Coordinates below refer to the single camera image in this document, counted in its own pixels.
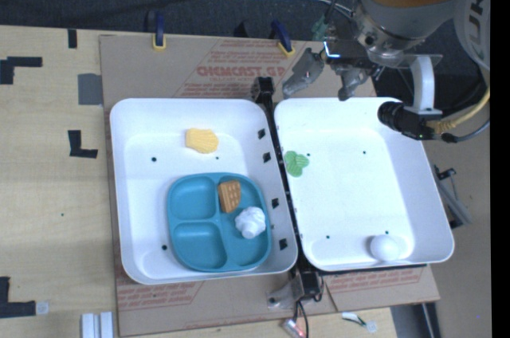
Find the white plastic tray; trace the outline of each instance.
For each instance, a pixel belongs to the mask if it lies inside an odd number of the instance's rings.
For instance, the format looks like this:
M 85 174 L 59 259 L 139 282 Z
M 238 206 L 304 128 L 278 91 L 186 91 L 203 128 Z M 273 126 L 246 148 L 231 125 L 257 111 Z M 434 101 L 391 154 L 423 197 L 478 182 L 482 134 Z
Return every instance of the white plastic tray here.
M 127 99 L 110 114 L 120 250 L 127 274 L 142 284 L 282 273 L 297 245 L 268 122 L 248 100 Z M 218 149 L 200 154 L 185 145 L 189 128 L 208 128 Z M 207 273 L 182 265 L 172 252 L 167 192 L 185 175 L 232 172 L 252 179 L 271 223 L 268 258 L 250 270 Z
M 342 271 L 444 261 L 453 236 L 421 142 L 379 123 L 381 97 L 289 99 L 275 111 L 282 151 L 308 158 L 287 175 L 307 259 Z M 398 243 L 395 260 L 371 252 L 374 237 Z

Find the green object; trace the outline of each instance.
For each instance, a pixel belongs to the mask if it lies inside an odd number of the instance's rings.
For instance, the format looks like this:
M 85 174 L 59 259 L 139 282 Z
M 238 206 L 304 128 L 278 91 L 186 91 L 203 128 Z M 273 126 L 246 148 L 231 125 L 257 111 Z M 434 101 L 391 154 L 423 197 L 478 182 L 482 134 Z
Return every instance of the green object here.
M 303 168 L 306 167 L 310 161 L 302 154 L 295 151 L 287 151 L 284 155 L 285 166 L 287 172 L 291 176 L 299 177 L 303 174 Z
M 319 20 L 312 27 L 312 40 L 313 41 L 323 41 L 326 37 L 326 29 L 328 28 L 328 24 L 326 23 L 326 19 L 324 15 L 322 15 Z

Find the cardboard sheet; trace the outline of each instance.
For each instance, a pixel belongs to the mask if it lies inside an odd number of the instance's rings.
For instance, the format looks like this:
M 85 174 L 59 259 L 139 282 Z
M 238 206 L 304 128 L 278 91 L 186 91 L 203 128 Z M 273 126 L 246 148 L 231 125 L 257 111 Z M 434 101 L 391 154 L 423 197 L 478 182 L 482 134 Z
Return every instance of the cardboard sheet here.
M 282 82 L 310 47 L 320 42 L 294 41 L 286 57 L 275 41 L 231 37 L 167 36 L 167 49 L 153 50 L 151 35 L 102 36 L 100 62 L 108 156 L 108 181 L 116 265 L 116 296 L 121 336 L 242 324 L 285 318 L 291 309 L 269 309 L 266 294 L 283 287 L 289 275 L 240 277 L 193 283 L 147 286 L 131 280 L 120 261 L 119 230 L 112 164 L 109 112 L 126 98 L 250 98 L 256 77 L 271 76 L 275 102 L 282 100 Z M 295 96 L 336 96 L 340 78 L 324 69 L 314 84 Z M 374 96 L 370 82 L 357 96 Z M 327 275 L 320 302 L 306 303 L 307 313 L 372 309 L 439 299 L 429 266 L 378 272 Z

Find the toy bread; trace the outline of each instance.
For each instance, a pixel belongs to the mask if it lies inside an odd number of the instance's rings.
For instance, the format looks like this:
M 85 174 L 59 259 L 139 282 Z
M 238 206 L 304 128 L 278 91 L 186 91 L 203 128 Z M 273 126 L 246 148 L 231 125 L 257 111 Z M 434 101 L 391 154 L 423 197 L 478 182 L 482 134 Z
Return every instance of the toy bread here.
M 235 179 L 222 182 L 218 185 L 218 194 L 222 211 L 228 214 L 239 206 L 241 201 L 241 184 Z
M 186 131 L 186 146 L 202 154 L 216 151 L 219 140 L 212 130 L 190 128 Z

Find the blue divided plate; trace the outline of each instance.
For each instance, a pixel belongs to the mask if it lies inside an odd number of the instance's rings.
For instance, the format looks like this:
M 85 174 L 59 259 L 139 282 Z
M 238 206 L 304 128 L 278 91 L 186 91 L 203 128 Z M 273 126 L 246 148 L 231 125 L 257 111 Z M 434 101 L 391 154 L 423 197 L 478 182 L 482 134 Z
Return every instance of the blue divided plate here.
M 236 210 L 220 207 L 218 185 L 236 179 L 241 201 Z M 247 207 L 264 211 L 265 231 L 243 238 L 234 219 Z M 271 250 L 271 232 L 264 198 L 257 184 L 244 175 L 228 172 L 196 174 L 176 180 L 167 196 L 167 214 L 175 256 L 186 266 L 206 272 L 252 269 Z

